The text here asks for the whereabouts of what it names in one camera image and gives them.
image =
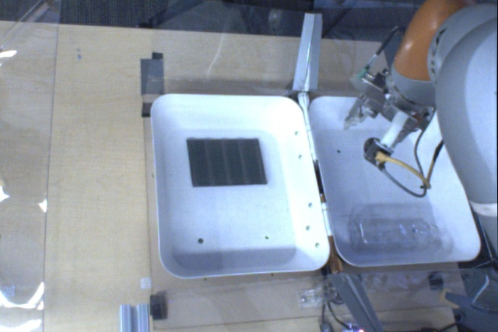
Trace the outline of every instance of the metal bracket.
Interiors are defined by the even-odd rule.
[[[318,87],[321,28],[321,14],[307,13],[304,15],[296,71],[294,72],[294,92],[309,92]]]
[[[423,130],[431,120],[433,108],[410,103],[403,98],[388,70],[371,75],[364,68],[351,78],[351,83],[359,95],[344,120],[345,129],[363,122],[367,117],[380,114],[392,122],[381,142],[393,149],[413,131]]]
[[[149,304],[121,305],[119,307],[119,331],[149,332]]]
[[[363,330],[366,332],[384,332],[384,328],[366,296],[365,289],[356,275],[330,274],[328,278],[348,306],[352,317]]]

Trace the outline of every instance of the white tray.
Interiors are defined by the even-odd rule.
[[[423,198],[396,187],[363,157],[368,138],[382,138],[389,122],[367,118],[343,130],[356,98],[319,97],[311,103],[310,120],[325,197],[341,257],[356,266],[388,266],[466,261],[479,253],[480,239],[464,189],[443,147]],[[417,133],[395,147],[394,157],[415,165]],[[435,117],[419,145],[425,171],[441,140]],[[413,191],[417,177],[386,165]]]
[[[311,271],[329,245],[303,114],[285,97],[170,94],[152,108],[160,258],[180,278]],[[187,140],[257,139],[266,184],[194,187]]]

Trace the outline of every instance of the clear acrylic panel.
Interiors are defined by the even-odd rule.
[[[0,22],[0,330],[43,330],[59,4],[24,0]]]
[[[166,12],[159,30],[176,33],[170,35],[174,40],[154,36],[164,70],[163,76],[149,77],[149,87],[159,84],[164,93],[291,93],[304,12],[202,0],[162,0],[161,5]],[[324,20],[319,92],[347,96],[356,95],[349,78],[416,11],[411,4],[359,0],[316,0],[315,6]],[[392,61],[399,39],[389,40],[373,70]]]

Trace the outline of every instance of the light wood surface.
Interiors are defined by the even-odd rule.
[[[149,217],[154,216],[147,205],[140,59],[150,58],[152,51],[163,52],[171,78],[188,76],[199,81],[219,78],[217,74],[237,65],[245,68],[252,82],[254,71],[293,70],[297,39],[284,38],[277,44],[237,35],[60,26],[46,230],[47,332],[114,332],[120,304],[149,300]],[[335,74],[340,71],[343,77],[368,58],[356,52],[351,66],[350,55],[341,55],[330,43],[324,47],[324,62],[334,58]],[[366,54],[374,49],[375,44]],[[334,75],[326,71],[325,79]],[[266,78],[278,87],[289,78],[283,75],[283,80],[279,73]],[[410,309],[379,316],[393,330],[407,324],[441,327],[451,321],[451,310]],[[316,315],[253,321],[179,330],[319,330]]]

